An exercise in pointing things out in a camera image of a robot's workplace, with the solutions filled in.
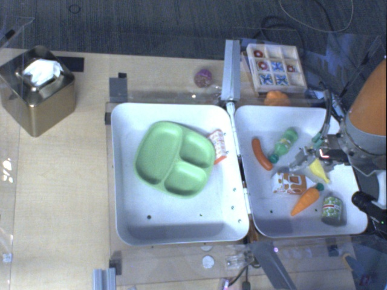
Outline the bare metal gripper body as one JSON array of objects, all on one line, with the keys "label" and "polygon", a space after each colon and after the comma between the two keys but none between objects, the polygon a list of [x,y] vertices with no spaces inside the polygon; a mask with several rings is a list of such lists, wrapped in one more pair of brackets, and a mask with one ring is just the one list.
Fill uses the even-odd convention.
[{"label": "bare metal gripper body", "polygon": [[339,144],[341,137],[341,133],[327,134],[325,136],[318,133],[313,137],[313,154],[322,162],[324,167],[334,167],[339,164],[348,166],[350,164],[348,155]]}]

